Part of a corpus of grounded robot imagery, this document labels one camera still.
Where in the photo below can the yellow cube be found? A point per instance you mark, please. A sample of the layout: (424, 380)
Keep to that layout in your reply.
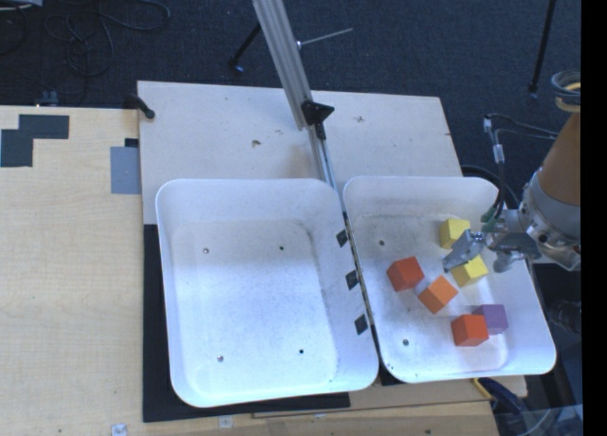
(453, 231)
(474, 272)

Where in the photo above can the white plastic tray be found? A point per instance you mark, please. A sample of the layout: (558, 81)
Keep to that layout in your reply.
(256, 301)
(422, 353)

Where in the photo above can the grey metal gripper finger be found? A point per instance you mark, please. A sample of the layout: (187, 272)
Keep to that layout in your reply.
(462, 251)
(507, 259)

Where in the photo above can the purple cube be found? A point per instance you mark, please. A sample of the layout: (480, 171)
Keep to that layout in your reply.
(495, 318)

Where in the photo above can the pale flat board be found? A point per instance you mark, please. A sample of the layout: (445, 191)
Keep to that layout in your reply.
(227, 135)

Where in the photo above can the orange cube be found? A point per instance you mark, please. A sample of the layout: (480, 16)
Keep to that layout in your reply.
(437, 295)

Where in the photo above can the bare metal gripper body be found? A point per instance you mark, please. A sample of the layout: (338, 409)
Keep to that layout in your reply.
(545, 240)

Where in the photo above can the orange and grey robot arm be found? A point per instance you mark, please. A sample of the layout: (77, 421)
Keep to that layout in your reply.
(564, 164)

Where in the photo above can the red cube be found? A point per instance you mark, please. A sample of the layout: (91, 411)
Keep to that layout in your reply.
(468, 331)
(404, 274)

